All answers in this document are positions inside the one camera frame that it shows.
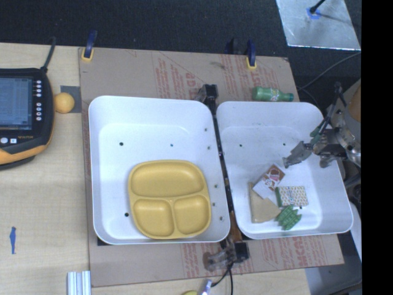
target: wooden surface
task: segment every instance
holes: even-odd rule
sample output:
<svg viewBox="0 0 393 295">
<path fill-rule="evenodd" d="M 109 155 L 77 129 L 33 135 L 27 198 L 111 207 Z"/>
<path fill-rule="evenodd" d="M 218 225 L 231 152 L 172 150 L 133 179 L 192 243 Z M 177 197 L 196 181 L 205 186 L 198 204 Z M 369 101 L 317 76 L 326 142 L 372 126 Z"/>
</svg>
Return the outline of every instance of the wooden surface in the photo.
<svg viewBox="0 0 393 295">
<path fill-rule="evenodd" d="M 40 68 L 49 48 L 0 44 L 0 68 Z M 56 47 L 48 77 L 54 94 L 61 85 L 79 86 L 77 47 Z M 79 113 L 56 113 L 49 147 L 30 163 L 0 171 L 0 195 L 0 294 L 67 294 L 67 272 L 89 270 Z M 12 227 L 17 236 L 15 254 L 9 238 Z M 198 289 L 202 281 L 111 286 L 91 293 L 181 295 Z M 234 295 L 309 294 L 303 269 L 235 275 L 233 281 Z M 212 289 L 211 295 L 215 294 L 230 294 L 229 277 Z"/>
</svg>

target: snack package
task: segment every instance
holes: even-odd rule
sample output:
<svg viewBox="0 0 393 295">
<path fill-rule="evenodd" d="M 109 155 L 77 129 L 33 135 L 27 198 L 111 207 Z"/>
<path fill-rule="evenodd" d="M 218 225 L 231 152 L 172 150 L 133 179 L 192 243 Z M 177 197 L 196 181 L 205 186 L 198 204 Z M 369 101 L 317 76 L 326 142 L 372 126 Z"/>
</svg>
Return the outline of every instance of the snack package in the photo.
<svg viewBox="0 0 393 295">
<path fill-rule="evenodd" d="M 277 204 L 279 207 L 293 205 L 305 207 L 308 205 L 306 190 L 303 186 L 281 186 L 276 188 Z"/>
<path fill-rule="evenodd" d="M 285 173 L 276 164 L 263 173 L 252 188 L 263 199 L 275 192 L 277 185 L 285 176 Z"/>
</svg>

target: blue marker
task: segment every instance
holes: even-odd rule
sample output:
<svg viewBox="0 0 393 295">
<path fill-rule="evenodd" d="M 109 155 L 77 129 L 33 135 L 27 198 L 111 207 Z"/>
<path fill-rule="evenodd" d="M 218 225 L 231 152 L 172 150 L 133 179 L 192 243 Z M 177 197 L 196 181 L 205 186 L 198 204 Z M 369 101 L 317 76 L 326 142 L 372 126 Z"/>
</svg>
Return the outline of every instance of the blue marker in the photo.
<svg viewBox="0 0 393 295">
<path fill-rule="evenodd" d="M 17 228 L 12 226 L 11 228 L 11 234 L 10 234 L 10 240 L 11 240 L 11 247 L 12 247 L 12 254 L 15 254 L 15 241 L 17 239 L 17 234 L 16 234 Z"/>
</svg>

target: orange ball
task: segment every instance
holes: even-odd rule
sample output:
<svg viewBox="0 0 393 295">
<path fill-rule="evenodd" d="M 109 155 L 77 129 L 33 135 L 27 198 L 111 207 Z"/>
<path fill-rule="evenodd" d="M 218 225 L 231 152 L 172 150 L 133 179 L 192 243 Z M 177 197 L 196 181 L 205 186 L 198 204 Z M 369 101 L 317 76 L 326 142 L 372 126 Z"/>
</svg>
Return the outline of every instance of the orange ball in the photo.
<svg viewBox="0 0 393 295">
<path fill-rule="evenodd" d="M 72 111 L 75 106 L 74 98 L 66 92 L 55 95 L 55 111 L 66 114 Z"/>
</svg>

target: cardboard box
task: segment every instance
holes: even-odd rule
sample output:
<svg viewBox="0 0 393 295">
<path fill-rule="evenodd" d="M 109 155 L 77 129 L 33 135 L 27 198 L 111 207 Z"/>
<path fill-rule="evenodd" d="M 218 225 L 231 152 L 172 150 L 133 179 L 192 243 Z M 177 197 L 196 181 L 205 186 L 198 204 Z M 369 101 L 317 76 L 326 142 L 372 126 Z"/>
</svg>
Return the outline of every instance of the cardboard box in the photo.
<svg viewBox="0 0 393 295">
<path fill-rule="evenodd" d="M 203 84 L 217 84 L 217 102 L 251 101 L 255 86 L 279 88 L 298 95 L 285 58 L 257 57 L 257 69 L 248 70 L 246 57 L 205 53 L 95 49 L 92 61 L 79 60 L 82 94 L 88 244 L 93 287 L 213 277 L 203 265 L 219 243 L 165 243 L 107 245 L 93 228 L 88 106 L 101 95 L 194 99 Z M 342 264 L 337 235 L 248 240 L 250 258 L 233 274 L 289 270 Z"/>
</svg>

